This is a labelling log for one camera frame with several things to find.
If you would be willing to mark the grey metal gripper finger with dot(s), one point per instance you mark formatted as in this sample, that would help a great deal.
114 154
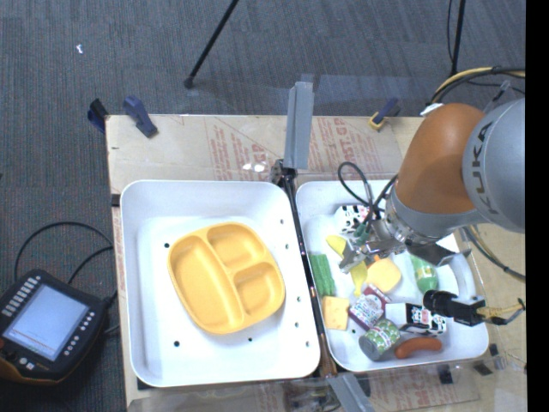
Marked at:
348 263
365 252

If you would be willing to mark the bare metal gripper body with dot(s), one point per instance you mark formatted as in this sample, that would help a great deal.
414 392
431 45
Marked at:
386 240

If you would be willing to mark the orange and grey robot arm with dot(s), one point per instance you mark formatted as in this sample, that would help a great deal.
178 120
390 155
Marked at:
446 165

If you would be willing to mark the yellow banana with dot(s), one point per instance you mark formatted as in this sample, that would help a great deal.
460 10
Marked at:
359 279

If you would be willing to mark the black and white cow carton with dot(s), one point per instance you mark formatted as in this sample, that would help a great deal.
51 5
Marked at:
349 218
418 318

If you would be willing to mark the purple and white carton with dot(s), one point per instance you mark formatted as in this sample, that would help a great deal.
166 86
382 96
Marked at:
366 309

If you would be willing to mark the yellow cheese wedge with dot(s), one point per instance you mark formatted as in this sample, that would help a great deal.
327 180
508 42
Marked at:
335 312

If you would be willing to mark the green and yellow bottle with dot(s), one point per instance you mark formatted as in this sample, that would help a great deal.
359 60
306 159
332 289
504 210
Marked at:
424 275

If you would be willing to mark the green can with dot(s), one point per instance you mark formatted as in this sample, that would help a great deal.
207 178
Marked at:
379 339

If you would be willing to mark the orange sausage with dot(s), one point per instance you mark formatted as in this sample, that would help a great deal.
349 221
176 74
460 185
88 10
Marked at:
418 347

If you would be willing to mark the yellow divided plate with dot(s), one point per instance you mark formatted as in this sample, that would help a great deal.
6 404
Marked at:
223 281

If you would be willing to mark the white plastic tray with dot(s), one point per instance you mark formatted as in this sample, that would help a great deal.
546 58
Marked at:
454 350
154 359

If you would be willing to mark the brown cardboard board red print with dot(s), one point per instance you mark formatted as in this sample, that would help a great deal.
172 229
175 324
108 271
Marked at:
180 153

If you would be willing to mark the black tripod leg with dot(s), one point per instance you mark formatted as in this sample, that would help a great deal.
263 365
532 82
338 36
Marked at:
459 28
216 32

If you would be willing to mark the black cylinder on white bracket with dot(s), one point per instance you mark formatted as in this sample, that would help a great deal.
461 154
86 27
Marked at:
450 305

